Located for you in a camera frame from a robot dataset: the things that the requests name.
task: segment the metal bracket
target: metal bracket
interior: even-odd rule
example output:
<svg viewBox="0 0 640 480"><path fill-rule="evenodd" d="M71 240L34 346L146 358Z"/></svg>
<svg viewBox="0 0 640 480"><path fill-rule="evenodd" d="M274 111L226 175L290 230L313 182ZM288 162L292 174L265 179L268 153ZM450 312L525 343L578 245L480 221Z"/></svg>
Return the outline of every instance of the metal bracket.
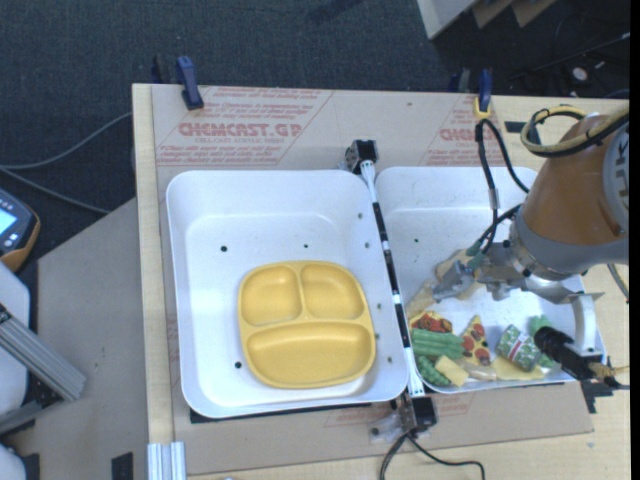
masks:
<svg viewBox="0 0 640 480"><path fill-rule="evenodd" d="M375 164L378 158L378 146L375 140L354 140L345 153L345 167L353 174L361 174L362 162L369 160Z"/></svg>
<svg viewBox="0 0 640 480"><path fill-rule="evenodd" d="M19 430L23 425L32 421L36 416L40 416L43 411L46 411L55 405L57 404L42 407L38 402L31 401L21 405L15 411L8 412L0 418L0 436Z"/></svg>
<svg viewBox="0 0 640 480"><path fill-rule="evenodd" d="M149 480L187 480L185 448L182 441L147 445Z"/></svg>
<svg viewBox="0 0 640 480"><path fill-rule="evenodd" d="M464 293L474 282L473 271L465 267L460 260L456 260L442 276L442 281L433 289L433 298L436 302L441 302L447 297L456 297Z"/></svg>
<svg viewBox="0 0 640 480"><path fill-rule="evenodd" d="M369 440L391 443L401 435L411 432L423 434L436 425L435 404L431 397L414 398L404 392L394 400L395 410L369 425Z"/></svg>
<svg viewBox="0 0 640 480"><path fill-rule="evenodd" d="M598 327L596 324L596 308L594 302L602 295L602 293L583 293L569 296L576 322L573 346L580 354L593 354L593 352L596 351L596 334Z"/></svg>
<svg viewBox="0 0 640 480"><path fill-rule="evenodd" d="M80 398L86 377L0 304L0 347L66 401Z"/></svg>

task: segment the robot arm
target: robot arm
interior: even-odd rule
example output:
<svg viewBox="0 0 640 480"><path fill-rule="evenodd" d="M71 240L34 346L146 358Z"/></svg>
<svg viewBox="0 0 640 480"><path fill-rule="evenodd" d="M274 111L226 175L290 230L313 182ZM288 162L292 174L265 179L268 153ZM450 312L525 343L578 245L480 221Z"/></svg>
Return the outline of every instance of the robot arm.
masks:
<svg viewBox="0 0 640 480"><path fill-rule="evenodd" d="M555 115L578 122L557 144L543 146L535 127ZM594 265L629 264L629 108L610 116L585 115L573 107L545 109L534 114L521 139L546 161L523 203L506 215L512 220L509 239L482 251L470 248L469 261L455 262L434 287L434 299L459 295L477 282L494 300L521 289L555 304L569 303L575 340L543 328L534 336L536 344L580 380L613 378L603 372L602 354L593 347L595 297L574 293L562 281Z"/></svg>

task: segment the white object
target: white object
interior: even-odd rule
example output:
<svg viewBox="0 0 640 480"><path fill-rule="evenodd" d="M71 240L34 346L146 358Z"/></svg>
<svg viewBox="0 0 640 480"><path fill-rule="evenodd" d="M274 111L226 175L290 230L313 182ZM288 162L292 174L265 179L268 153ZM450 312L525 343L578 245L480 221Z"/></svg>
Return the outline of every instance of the white object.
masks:
<svg viewBox="0 0 640 480"><path fill-rule="evenodd" d="M2 480L26 480L24 462L0 444L0 476Z"/></svg>
<svg viewBox="0 0 640 480"><path fill-rule="evenodd" d="M366 185L341 170L190 171L167 188L182 390L189 406L222 419L392 400L406 387L384 253ZM360 378L279 389L246 367L237 294L256 267L294 260L337 263L358 279L376 333Z"/></svg>
<svg viewBox="0 0 640 480"><path fill-rule="evenodd" d="M524 201L524 192L513 182L506 168L492 167L491 172L500 190L500 213ZM530 169L516 169L516 173L529 186L536 175ZM406 305L425 281L436 283L435 269L440 263L472 245L491 224L487 183L479 167L391 167L378 175L376 188L400 293ZM507 220L499 226L495 243L508 237L509 223ZM563 284L572 291L584 289L578 276ZM491 350L495 350L509 324L528 332L533 316L546 315L559 331L572 337L576 333L570 303L553 304L520 290L512 290L508 298L496 302L480 286L467 299L444 299L430 309L450 320L458 335L475 315L480 315ZM594 338L597 349L604 351L598 331ZM480 382L470 379L462 387L430 387L442 393L460 393L573 380L558 366L539 380Z"/></svg>
<svg viewBox="0 0 640 480"><path fill-rule="evenodd" d="M29 325L29 290L1 261L0 303L19 322ZM27 383L27 367L0 347L0 416L20 408Z"/></svg>

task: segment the yellow divided plate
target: yellow divided plate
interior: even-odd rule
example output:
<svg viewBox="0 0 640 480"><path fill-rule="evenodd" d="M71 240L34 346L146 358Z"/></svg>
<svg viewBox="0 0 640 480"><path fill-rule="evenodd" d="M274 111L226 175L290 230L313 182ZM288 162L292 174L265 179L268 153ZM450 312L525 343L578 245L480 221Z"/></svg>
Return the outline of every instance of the yellow divided plate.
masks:
<svg viewBox="0 0 640 480"><path fill-rule="evenodd" d="M335 263L291 261L252 270L240 284L238 317L249 368L274 387L348 382L375 359L364 292Z"/></svg>

